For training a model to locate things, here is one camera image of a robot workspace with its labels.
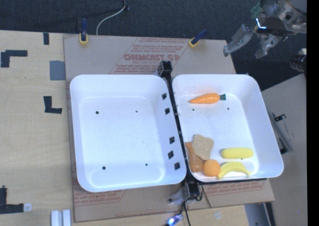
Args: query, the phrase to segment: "wooden table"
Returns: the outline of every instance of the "wooden table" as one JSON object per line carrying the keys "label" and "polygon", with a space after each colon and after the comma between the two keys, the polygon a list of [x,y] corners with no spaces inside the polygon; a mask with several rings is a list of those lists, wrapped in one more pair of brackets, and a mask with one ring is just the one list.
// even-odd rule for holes
{"label": "wooden table", "polygon": [[[49,62],[64,61],[63,34],[0,31],[0,51],[27,50],[0,68],[0,185],[7,204],[30,203],[32,211],[0,215],[0,225],[50,225],[50,212],[71,210],[72,225],[164,225],[173,214],[75,223],[65,80],[50,80]],[[61,114],[45,113],[44,96]],[[192,226],[248,226],[244,206],[188,212]],[[188,225],[184,219],[178,225]]]}

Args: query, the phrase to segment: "blue clamp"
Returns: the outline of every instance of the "blue clamp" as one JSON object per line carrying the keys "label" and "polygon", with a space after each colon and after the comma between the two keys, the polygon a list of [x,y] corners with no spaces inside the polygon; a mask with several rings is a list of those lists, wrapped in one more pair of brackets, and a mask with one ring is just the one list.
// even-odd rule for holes
{"label": "blue clamp", "polygon": [[199,40],[202,39],[206,34],[207,34],[207,30],[205,29],[202,32],[200,32],[197,36],[189,40],[188,46],[194,48],[195,46],[197,46]]}
{"label": "blue clamp", "polygon": [[80,40],[80,43],[81,44],[87,44],[88,43],[88,40],[89,40],[89,36],[86,32],[87,30],[87,20],[86,18],[83,18],[81,20],[81,32],[79,34],[79,40]]}

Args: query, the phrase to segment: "toy banana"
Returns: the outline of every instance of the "toy banana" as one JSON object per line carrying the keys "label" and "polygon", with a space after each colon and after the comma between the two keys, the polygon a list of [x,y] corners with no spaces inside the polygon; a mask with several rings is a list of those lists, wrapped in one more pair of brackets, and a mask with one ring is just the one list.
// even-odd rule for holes
{"label": "toy banana", "polygon": [[226,162],[220,166],[220,171],[217,177],[222,178],[227,173],[234,171],[242,172],[247,175],[250,174],[250,172],[245,168],[244,164],[242,164],[241,162]]}
{"label": "toy banana", "polygon": [[224,159],[245,159],[251,158],[253,155],[254,152],[250,148],[226,148],[221,152]]}

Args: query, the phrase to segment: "white plastic tray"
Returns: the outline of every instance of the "white plastic tray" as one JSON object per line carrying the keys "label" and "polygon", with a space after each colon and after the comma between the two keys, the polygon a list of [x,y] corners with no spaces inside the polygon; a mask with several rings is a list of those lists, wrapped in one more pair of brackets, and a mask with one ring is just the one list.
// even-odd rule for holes
{"label": "white plastic tray", "polygon": [[[220,164],[240,161],[248,171],[231,172],[225,177],[207,177],[203,172],[193,173],[202,182],[219,182],[272,178],[279,176],[284,164],[257,82],[240,74],[192,74],[174,78],[173,90],[184,142],[195,134],[214,140],[210,158]],[[215,104],[191,104],[190,99],[206,93],[226,94],[226,101]],[[248,147],[254,156],[227,160],[221,150]]]}
{"label": "white plastic tray", "polygon": [[169,185],[186,165],[165,81],[79,75],[70,84],[79,184],[90,192]]}

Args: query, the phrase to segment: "toy food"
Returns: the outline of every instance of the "toy food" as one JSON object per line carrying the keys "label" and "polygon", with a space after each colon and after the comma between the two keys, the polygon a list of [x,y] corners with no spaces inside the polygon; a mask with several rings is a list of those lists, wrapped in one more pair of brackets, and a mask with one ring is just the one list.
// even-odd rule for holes
{"label": "toy food", "polygon": [[213,104],[219,100],[226,100],[226,95],[218,95],[217,93],[205,94],[190,100],[192,104]]}
{"label": "toy food", "polygon": [[254,152],[250,148],[226,148],[222,150],[221,156],[224,159],[246,159],[251,158]]}
{"label": "toy food", "polygon": [[207,160],[204,163],[203,171],[206,176],[217,176],[220,172],[220,165],[216,160]]}
{"label": "toy food", "polygon": [[220,166],[220,172],[218,174],[218,178],[222,178],[229,172],[242,172],[247,175],[250,174],[250,172],[245,168],[244,164],[241,162],[226,162]]}
{"label": "toy food", "polygon": [[214,141],[211,138],[196,134],[193,137],[192,145],[195,154],[206,161],[210,158],[210,151],[214,146]]}
{"label": "toy food", "polygon": [[185,143],[185,146],[187,147],[188,152],[189,152],[188,163],[189,163],[190,170],[192,172],[194,172],[194,173],[202,171],[203,170],[203,162],[195,154],[193,146],[192,146],[192,143],[191,142],[187,142],[187,143]]}

